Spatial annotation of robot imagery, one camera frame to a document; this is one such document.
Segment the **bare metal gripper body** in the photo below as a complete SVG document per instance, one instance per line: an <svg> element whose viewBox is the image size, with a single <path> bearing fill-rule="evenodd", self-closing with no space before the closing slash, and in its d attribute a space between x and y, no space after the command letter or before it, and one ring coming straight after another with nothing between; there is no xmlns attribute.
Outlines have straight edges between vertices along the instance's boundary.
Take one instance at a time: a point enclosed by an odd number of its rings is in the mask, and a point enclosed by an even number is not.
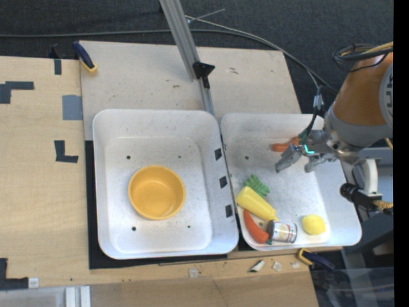
<svg viewBox="0 0 409 307"><path fill-rule="evenodd" d="M298 135L298 145L310 159L352 162L352 146L333 129L304 130Z"/></svg>

